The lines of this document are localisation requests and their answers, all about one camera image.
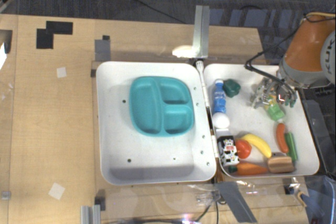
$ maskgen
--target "white sticker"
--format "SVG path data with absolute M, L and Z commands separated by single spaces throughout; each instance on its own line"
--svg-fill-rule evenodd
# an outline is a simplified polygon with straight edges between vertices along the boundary
M 48 194 L 52 196 L 52 198 L 60 200 L 64 191 L 65 191 L 64 187 L 62 187 L 61 185 L 57 183 L 54 183 Z
M 67 76 L 67 70 L 65 69 L 65 67 L 57 68 L 57 77 L 58 78 L 64 78 L 66 76 Z

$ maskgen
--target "white ball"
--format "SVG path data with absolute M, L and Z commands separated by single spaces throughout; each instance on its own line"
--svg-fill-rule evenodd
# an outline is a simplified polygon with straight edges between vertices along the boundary
M 215 128 L 225 129 L 229 127 L 230 120 L 225 113 L 216 112 L 212 115 L 212 123 L 214 124 Z

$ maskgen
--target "toy tomato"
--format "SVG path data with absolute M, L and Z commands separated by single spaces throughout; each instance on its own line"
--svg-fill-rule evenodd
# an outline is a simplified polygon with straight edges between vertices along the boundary
M 241 159 L 246 159 L 252 150 L 252 146 L 246 141 L 242 139 L 236 140 L 236 148 L 238 152 L 238 157 Z

